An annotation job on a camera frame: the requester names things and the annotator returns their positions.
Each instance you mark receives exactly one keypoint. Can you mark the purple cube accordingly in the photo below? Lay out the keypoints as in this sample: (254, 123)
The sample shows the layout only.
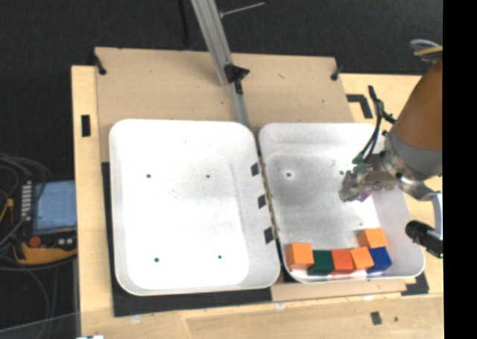
(365, 195)

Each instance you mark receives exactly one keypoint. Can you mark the black cylinder on white bracket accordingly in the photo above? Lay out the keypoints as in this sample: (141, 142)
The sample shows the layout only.
(425, 236)

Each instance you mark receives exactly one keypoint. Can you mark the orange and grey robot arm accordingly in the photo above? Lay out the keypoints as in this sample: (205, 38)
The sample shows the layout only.
(421, 114)

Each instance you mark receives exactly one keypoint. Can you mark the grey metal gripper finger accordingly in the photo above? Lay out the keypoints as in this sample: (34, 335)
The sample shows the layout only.
(349, 188)

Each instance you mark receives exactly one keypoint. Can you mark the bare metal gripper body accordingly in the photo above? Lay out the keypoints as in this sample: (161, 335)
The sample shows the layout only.
(387, 175)

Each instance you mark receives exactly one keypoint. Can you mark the dark green cube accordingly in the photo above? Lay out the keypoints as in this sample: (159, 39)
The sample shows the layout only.
(322, 261)

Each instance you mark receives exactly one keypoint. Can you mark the white plastic tray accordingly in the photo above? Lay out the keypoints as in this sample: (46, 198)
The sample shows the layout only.
(316, 203)
(186, 211)

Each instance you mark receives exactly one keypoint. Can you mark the brown cardboard board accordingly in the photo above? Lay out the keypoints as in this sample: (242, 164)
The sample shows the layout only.
(167, 84)

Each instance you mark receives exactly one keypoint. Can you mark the blue cube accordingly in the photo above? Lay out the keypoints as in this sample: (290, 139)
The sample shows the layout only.
(381, 258)

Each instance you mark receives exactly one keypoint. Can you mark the orange cube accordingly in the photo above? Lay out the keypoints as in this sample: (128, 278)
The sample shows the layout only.
(361, 258)
(342, 260)
(374, 237)
(299, 255)

